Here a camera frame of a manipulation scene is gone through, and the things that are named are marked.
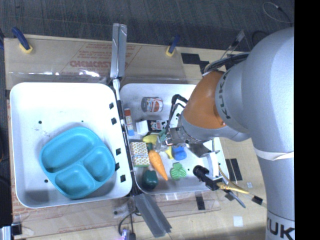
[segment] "bottle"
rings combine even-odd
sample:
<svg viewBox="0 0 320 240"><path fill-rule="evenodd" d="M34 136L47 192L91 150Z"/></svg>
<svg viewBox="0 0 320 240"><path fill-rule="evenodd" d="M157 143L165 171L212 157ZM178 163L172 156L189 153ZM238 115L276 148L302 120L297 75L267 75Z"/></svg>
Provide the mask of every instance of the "bottle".
<svg viewBox="0 0 320 240"><path fill-rule="evenodd" d="M161 112L164 102L159 97L143 97L141 108L143 112Z"/></svg>

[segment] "toy carrot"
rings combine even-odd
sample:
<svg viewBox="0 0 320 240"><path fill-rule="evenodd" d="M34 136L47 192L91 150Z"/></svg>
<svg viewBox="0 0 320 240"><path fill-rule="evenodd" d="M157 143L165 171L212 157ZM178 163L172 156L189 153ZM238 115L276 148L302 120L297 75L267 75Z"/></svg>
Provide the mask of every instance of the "toy carrot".
<svg viewBox="0 0 320 240"><path fill-rule="evenodd" d="M149 151L148 155L150 163L152 164L154 169L167 181L168 175L166 173L165 166L159 153L152 149Z"/></svg>

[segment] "gray carpet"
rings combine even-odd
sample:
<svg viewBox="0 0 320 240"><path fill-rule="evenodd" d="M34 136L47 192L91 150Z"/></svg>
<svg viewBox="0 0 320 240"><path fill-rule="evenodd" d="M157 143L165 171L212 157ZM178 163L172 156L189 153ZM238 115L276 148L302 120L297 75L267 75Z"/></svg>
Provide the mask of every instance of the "gray carpet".
<svg viewBox="0 0 320 240"><path fill-rule="evenodd" d="M168 45L179 34L178 46L225 50L244 30L246 41L237 50L249 51L264 36L294 26L295 0L0 0L0 15L7 37L13 37L11 28L16 26L25 34L110 41L113 23L122 23L130 43ZM4 149L0 177L9 179L2 51L0 137ZM0 195L0 218L5 218L2 214L10 205L7 190L0 189Z"/></svg>

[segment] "white band on robot arm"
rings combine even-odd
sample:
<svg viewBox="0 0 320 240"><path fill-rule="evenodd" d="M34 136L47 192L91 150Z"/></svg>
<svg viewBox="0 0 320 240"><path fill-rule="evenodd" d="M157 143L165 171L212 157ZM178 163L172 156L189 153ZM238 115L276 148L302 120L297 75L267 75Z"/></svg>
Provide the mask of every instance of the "white band on robot arm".
<svg viewBox="0 0 320 240"><path fill-rule="evenodd" d="M266 151L261 151L259 149L256 149L255 147L254 147L254 151L258 157L266 160L271 160L271 161L295 157L294 151L290 153L266 152Z"/></svg>

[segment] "patterned box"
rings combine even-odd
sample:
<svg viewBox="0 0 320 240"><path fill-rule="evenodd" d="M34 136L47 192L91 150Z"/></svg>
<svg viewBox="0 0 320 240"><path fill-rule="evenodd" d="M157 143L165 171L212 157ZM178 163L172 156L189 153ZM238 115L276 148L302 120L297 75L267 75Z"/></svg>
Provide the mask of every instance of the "patterned box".
<svg viewBox="0 0 320 240"><path fill-rule="evenodd" d="M145 142L130 143L132 162L134 167L147 167L150 164L147 144Z"/></svg>

